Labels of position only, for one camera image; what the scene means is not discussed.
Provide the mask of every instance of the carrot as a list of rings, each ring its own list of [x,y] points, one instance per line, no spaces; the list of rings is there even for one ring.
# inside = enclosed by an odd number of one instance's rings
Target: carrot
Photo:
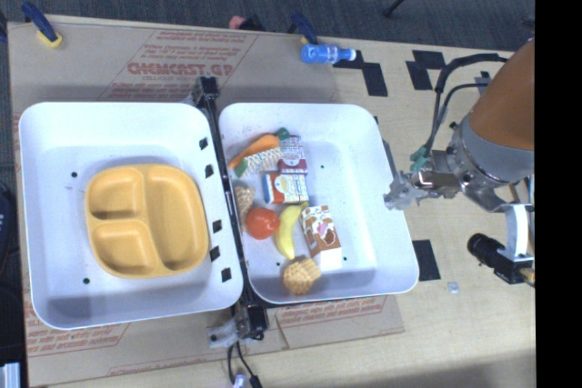
[[[229,168],[235,168],[241,161],[249,155],[258,154],[259,152],[275,149],[279,147],[281,139],[287,139],[289,132],[285,128],[281,128],[276,134],[264,134],[249,145],[243,152],[237,155],[228,163]]]

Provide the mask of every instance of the toy tomato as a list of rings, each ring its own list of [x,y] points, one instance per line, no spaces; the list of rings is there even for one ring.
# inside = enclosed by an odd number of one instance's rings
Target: toy tomato
[[[255,207],[246,215],[246,229],[255,239],[266,239],[281,222],[276,213],[265,207]]]

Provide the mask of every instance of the blue bottle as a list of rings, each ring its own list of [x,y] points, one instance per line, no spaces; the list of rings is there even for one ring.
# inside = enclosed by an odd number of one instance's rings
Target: blue bottle
[[[356,59],[355,49],[340,49],[337,45],[305,44],[301,48],[301,60],[306,64],[335,64],[340,60]]]

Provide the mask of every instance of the hole in bin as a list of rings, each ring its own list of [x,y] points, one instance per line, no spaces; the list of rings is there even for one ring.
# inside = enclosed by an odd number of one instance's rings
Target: hole in bin
[[[227,282],[232,277],[233,275],[230,273],[230,268],[226,268],[222,271],[222,283]]]
[[[220,257],[220,249],[216,246],[210,250],[210,262],[215,261],[218,257]]]

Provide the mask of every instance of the yellow divided plate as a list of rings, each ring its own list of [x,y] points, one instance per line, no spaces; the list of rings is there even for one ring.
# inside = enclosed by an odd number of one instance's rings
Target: yellow divided plate
[[[180,274],[208,253],[198,187],[172,165],[125,165],[98,173],[87,186],[85,213],[93,254],[115,276]]]

